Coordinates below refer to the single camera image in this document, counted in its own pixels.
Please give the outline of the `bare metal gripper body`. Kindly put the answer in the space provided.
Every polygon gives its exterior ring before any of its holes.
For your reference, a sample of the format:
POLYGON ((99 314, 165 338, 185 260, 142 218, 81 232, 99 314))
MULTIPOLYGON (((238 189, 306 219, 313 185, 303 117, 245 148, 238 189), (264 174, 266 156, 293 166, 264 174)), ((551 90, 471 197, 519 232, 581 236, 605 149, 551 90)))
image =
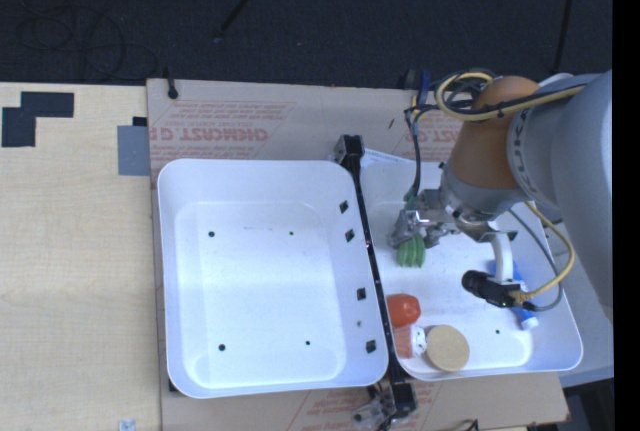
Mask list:
POLYGON ((422 190, 417 199, 418 225, 425 235, 447 235, 479 229, 483 222, 443 204, 437 189, 422 190))

